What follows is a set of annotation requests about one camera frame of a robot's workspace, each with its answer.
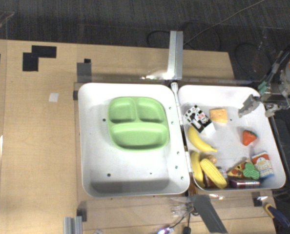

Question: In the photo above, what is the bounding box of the white plastic tray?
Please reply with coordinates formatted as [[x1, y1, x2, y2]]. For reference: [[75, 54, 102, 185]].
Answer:
[[77, 82, 191, 198], [178, 84, 287, 192]]

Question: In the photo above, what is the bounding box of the yellow cheese wedge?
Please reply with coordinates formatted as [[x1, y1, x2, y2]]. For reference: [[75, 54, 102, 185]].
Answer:
[[208, 108, 228, 124]]

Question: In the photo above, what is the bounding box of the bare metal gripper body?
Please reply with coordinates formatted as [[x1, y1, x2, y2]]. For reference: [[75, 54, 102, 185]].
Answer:
[[259, 89, 290, 107]]

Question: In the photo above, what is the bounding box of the small grey can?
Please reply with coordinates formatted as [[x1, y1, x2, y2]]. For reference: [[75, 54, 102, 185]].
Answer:
[[217, 167, 229, 180]]

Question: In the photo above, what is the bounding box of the dark red packet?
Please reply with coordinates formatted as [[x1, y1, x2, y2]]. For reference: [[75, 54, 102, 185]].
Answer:
[[228, 178, 261, 189]]

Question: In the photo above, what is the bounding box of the pizza slice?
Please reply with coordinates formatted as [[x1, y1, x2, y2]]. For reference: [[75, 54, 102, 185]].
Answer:
[[226, 161, 247, 179]]

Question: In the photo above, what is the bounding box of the black and white milk carton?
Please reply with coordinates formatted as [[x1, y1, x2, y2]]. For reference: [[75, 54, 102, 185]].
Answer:
[[183, 104, 217, 137]]

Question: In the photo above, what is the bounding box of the dark red bottle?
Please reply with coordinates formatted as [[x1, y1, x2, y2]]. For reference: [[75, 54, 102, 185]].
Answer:
[[203, 174, 217, 189]]

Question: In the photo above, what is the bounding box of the green broccoli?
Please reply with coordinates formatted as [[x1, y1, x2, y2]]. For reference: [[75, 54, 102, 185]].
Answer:
[[242, 162, 261, 181]]

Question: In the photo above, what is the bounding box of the white and orange carton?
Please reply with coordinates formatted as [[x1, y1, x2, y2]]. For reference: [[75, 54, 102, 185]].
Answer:
[[250, 151, 275, 179]]

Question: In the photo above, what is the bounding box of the green divided plate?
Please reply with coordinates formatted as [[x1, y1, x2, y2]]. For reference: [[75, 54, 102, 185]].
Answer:
[[107, 96, 171, 152]]

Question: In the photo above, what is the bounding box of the red strawberry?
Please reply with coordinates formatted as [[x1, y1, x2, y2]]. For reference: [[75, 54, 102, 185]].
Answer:
[[241, 129, 259, 147]]

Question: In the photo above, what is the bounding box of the yellow banana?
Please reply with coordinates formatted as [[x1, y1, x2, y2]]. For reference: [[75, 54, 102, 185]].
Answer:
[[189, 151, 207, 189], [187, 125, 218, 154]]

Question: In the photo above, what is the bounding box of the yellow corn cob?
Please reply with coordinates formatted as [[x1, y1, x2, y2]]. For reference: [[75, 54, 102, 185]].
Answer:
[[199, 157, 228, 190]]

